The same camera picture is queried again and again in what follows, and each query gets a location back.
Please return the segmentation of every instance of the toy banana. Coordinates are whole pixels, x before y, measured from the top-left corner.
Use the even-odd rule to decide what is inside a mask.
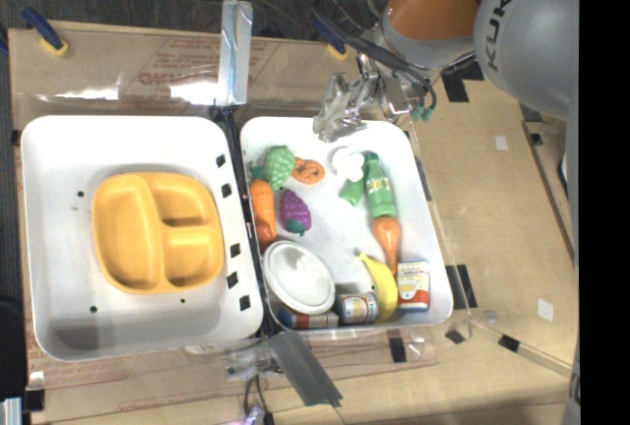
[[[376,322],[385,322],[396,311],[398,304],[398,286],[396,279],[386,264],[368,257],[361,252],[358,258],[367,266],[374,281],[374,293],[378,302]]]

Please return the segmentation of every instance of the yellow plastic plate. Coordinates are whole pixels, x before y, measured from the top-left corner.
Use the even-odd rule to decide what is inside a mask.
[[[103,274],[125,292],[200,287],[217,277],[225,261],[212,194],[179,173],[107,178],[94,193],[93,230]]]

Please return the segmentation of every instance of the toy can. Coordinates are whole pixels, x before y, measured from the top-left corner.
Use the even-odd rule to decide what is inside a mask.
[[[280,308],[278,319],[291,329],[329,329],[339,325],[339,317],[334,311],[320,315],[304,315],[285,305]]]
[[[372,292],[366,294],[338,294],[335,312],[341,324],[371,324],[378,317],[378,302]]]
[[[398,307],[426,310],[429,307],[429,263],[417,261],[398,264]]]

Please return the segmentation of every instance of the toy carrot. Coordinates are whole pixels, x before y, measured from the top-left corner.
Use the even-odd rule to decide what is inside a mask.
[[[392,216],[377,216],[372,223],[372,234],[380,243],[387,265],[392,274],[398,270],[398,245],[401,240],[401,225]]]
[[[276,240],[276,210],[271,185],[258,178],[249,186],[258,244],[262,252]]]

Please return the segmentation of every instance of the bottle label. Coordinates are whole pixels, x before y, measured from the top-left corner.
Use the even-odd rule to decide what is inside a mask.
[[[369,178],[365,181],[367,194],[373,194],[378,191],[391,191],[390,179],[387,177]]]

